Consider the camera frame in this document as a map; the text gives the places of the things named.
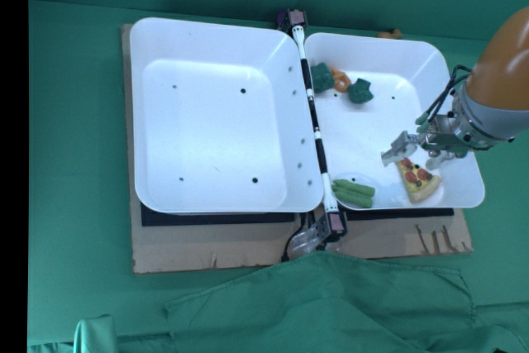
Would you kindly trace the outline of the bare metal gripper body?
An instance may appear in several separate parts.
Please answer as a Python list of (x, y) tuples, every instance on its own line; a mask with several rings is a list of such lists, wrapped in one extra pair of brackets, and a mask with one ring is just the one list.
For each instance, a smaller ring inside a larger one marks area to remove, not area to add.
[(488, 150), (493, 138), (463, 113), (429, 117), (418, 126), (419, 144), (433, 157), (464, 158), (471, 151)]

